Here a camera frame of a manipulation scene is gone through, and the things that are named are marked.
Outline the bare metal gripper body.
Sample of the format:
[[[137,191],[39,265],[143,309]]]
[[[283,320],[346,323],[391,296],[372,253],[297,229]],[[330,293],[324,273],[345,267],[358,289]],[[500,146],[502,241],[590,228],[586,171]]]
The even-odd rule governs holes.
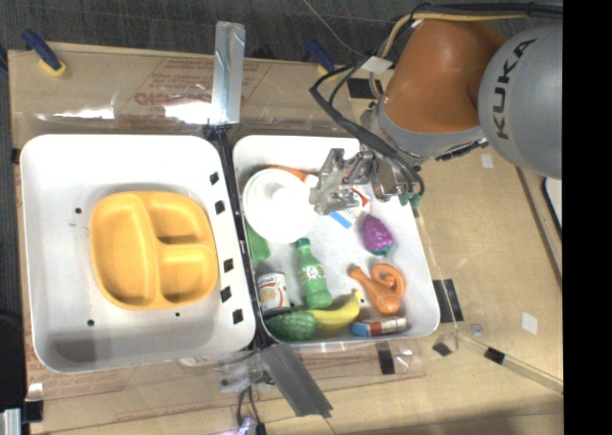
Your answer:
[[[360,151],[345,163],[345,182],[349,185],[369,185],[380,201],[401,196],[408,191],[408,179],[374,151]]]

